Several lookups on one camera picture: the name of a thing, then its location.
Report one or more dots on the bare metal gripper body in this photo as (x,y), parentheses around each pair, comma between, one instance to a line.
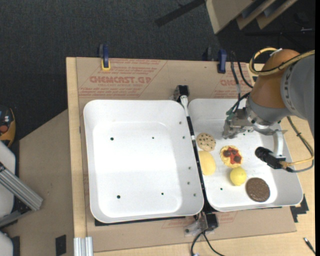
(241,121)

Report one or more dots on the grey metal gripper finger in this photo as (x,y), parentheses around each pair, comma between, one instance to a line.
(224,133)
(232,134)

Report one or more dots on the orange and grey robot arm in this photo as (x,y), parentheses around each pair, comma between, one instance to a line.
(280,85)

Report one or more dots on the beige chocolate chip biscuit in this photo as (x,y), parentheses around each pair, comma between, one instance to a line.
(206,141)

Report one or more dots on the yellow pizza slice red topping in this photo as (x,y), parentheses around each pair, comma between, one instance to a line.
(231,156)

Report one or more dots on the thin black and white rod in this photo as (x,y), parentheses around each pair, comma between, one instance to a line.
(193,147)

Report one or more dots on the yellow lemon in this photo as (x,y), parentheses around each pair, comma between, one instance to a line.
(238,176)

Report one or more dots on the brown round biscuit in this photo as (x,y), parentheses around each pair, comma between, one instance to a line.
(257,189)

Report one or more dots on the white plastic tray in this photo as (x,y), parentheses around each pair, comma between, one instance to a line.
(140,160)
(250,195)

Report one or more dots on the brown cardboard board red print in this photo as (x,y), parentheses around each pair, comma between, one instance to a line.
(155,75)

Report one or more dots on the black cylinder on white bracket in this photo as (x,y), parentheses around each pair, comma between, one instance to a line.
(271,153)

